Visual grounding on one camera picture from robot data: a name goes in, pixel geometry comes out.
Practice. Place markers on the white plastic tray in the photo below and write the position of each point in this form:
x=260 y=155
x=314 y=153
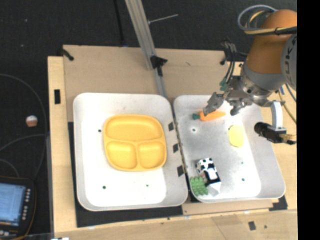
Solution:
x=225 y=164
x=125 y=186

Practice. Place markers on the black cylinder on white bracket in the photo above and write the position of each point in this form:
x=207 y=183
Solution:
x=267 y=131

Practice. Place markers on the pale yellow oval slice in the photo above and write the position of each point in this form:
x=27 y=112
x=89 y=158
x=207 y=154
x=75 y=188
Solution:
x=236 y=136

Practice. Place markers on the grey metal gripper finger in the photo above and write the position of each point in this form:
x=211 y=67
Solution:
x=237 y=109
x=213 y=102

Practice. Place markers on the yellow divided plate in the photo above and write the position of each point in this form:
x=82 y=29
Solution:
x=135 y=144

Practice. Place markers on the orange carrot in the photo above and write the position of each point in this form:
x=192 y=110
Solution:
x=212 y=116

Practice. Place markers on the black and white milk carton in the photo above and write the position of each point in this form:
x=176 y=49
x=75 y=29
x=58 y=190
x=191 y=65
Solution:
x=210 y=174

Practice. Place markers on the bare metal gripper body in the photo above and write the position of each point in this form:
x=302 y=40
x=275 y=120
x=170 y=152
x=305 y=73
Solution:
x=247 y=94

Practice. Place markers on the brown cardboard board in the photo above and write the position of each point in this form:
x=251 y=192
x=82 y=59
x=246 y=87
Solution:
x=107 y=71

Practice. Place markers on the green grapes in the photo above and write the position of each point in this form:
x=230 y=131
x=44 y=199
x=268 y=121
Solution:
x=198 y=186

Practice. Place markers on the pink and white cupcake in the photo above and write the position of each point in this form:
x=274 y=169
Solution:
x=32 y=121

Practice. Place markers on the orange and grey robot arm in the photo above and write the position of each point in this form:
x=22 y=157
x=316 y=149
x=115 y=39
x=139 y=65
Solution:
x=267 y=49

